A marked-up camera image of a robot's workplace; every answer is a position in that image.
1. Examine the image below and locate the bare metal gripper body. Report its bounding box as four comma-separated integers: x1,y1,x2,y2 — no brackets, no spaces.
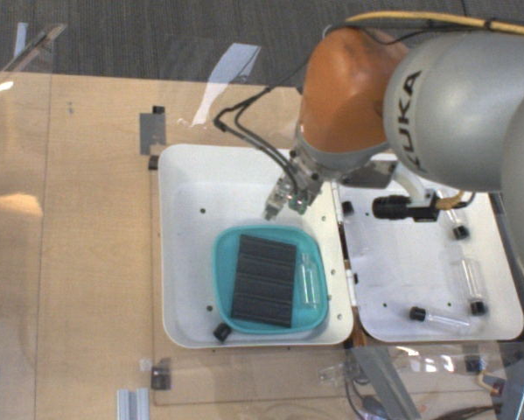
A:
286,147,325,207

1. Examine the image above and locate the black ribbed rectangular pad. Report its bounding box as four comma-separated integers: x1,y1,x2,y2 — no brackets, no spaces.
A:
229,234,299,329

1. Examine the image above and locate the thin black and white rod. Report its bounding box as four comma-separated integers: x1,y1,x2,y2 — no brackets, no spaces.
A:
330,180,360,346

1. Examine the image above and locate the clear plastic bottle without cap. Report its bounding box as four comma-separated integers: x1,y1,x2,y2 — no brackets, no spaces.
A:
297,252,324,311

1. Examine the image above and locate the teal plate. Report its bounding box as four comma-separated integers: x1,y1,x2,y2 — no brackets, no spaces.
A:
211,225,330,336

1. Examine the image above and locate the white plastic tray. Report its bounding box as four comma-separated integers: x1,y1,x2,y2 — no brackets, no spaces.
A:
332,153,524,345
157,143,356,350

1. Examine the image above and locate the clear bottle with black cap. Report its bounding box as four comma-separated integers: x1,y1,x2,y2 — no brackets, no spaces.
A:
436,190,472,242
448,251,489,317

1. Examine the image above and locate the clear tube with black cap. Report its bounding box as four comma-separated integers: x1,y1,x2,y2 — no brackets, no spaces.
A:
409,305,472,334

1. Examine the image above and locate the black cylinder on white bracket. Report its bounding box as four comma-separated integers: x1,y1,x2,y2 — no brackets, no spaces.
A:
371,163,440,224

